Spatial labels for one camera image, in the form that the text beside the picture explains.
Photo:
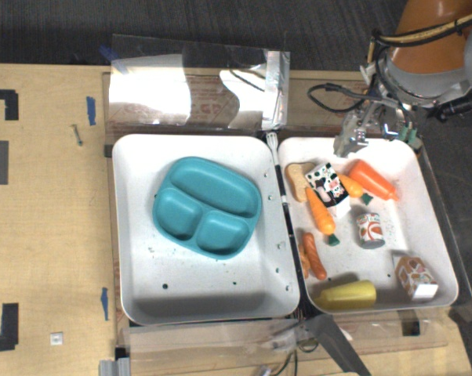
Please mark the white plastic tray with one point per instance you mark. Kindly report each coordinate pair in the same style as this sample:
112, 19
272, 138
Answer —
412, 225
204, 288

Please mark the white and orange can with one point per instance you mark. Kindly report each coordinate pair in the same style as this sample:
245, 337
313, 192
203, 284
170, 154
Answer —
370, 230

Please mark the large orange carrot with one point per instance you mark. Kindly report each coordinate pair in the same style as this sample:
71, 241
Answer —
320, 212

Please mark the small white square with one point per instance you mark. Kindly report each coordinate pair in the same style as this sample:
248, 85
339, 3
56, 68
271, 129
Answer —
56, 338

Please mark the black cylinder on white bracket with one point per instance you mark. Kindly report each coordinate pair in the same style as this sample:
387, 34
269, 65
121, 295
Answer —
457, 108

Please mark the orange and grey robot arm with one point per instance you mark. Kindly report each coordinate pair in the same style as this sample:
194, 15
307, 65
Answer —
428, 26

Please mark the orange bottle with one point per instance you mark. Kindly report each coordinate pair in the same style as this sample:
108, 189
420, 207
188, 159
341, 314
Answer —
371, 179

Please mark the brown and white patterned carton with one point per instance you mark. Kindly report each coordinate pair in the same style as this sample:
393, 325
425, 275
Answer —
414, 276

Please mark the orange sausage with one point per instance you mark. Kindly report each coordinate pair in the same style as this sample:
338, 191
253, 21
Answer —
313, 255

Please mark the yellow bottle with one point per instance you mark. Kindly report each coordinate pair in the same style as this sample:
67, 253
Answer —
349, 296

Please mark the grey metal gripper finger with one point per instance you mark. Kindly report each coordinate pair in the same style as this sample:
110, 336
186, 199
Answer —
390, 132
349, 139

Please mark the small brown sausage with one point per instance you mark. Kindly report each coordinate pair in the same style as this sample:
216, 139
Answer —
304, 262

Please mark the teal divided plate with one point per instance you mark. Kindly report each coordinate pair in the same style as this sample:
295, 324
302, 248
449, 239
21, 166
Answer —
208, 206

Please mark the small green screw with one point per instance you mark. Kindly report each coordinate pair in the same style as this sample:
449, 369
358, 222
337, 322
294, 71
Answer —
77, 134

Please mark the brown bread slice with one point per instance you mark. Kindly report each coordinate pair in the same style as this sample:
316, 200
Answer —
295, 178

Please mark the white carton with black spots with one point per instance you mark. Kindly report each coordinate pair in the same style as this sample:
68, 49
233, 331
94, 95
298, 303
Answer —
328, 182

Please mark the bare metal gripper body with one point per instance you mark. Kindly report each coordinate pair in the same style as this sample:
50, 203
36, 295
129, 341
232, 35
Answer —
371, 114

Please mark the small orange carrot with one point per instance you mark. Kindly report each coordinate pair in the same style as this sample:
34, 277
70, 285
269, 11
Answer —
353, 186

